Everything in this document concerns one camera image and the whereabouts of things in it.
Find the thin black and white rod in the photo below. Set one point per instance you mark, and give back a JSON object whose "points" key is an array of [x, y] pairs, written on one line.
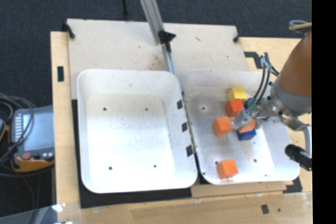
{"points": [[189, 123]]}

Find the orange cube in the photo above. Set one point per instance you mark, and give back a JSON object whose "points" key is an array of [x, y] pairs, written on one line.
{"points": [[249, 128], [227, 168], [222, 126]]}

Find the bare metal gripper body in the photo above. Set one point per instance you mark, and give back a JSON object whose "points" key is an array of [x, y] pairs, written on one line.
{"points": [[270, 111]]}

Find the pale wood board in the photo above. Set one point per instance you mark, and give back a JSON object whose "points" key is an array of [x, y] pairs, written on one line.
{"points": [[110, 44]]}

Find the white plastic tray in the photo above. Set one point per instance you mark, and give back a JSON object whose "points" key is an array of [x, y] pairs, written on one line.
{"points": [[204, 144], [131, 139]]}

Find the yellow cube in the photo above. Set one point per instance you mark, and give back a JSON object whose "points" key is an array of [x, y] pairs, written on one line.
{"points": [[237, 93]]}

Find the blue cube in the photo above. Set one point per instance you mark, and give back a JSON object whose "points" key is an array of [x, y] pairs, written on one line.
{"points": [[246, 136]]}

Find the red-orange cube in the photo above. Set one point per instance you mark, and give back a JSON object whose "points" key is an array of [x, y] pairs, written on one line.
{"points": [[233, 108]]}

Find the black cylinder on white bracket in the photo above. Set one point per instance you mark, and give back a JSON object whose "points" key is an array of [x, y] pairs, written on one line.
{"points": [[299, 153]]}

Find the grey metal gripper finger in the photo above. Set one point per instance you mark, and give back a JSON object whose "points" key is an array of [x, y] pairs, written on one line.
{"points": [[258, 122], [242, 120]]}

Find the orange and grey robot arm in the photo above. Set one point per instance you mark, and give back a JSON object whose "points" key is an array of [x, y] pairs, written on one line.
{"points": [[296, 73]]}

